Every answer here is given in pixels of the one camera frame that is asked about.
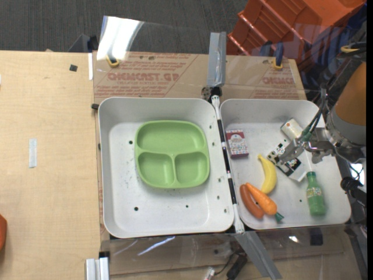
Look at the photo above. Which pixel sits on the yellow banana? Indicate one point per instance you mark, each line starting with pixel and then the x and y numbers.
pixel 269 175

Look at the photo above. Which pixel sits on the orange sausage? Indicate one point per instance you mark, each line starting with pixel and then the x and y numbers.
pixel 250 203

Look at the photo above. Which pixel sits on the red and white carton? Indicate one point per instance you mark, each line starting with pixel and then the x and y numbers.
pixel 237 144

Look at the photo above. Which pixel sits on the orange carrot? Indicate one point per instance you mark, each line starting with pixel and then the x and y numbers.
pixel 263 200

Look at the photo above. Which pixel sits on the thin black and white rod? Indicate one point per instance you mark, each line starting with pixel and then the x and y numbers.
pixel 223 142

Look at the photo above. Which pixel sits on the orange rounded object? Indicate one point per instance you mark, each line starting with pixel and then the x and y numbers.
pixel 2 232

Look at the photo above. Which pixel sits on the stacked orange plastic bins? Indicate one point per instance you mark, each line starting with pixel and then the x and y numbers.
pixel 291 4

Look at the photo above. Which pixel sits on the brown cardboard board red print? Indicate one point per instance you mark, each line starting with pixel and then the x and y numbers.
pixel 175 77

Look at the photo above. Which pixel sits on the green bottle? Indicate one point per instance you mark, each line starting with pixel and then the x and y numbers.
pixel 315 198

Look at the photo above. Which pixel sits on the white plastic tray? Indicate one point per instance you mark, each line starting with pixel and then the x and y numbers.
pixel 291 203
pixel 163 211

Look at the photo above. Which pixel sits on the green divided plate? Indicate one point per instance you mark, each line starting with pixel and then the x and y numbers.
pixel 172 137

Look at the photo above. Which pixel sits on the white carton with black print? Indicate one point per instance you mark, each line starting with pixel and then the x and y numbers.
pixel 294 169

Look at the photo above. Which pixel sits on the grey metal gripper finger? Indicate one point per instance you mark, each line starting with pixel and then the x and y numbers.
pixel 295 146
pixel 291 156

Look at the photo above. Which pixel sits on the white packet with orange dot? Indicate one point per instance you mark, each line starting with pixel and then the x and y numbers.
pixel 291 128

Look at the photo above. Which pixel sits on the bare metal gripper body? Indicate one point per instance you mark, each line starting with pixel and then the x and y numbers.
pixel 322 144

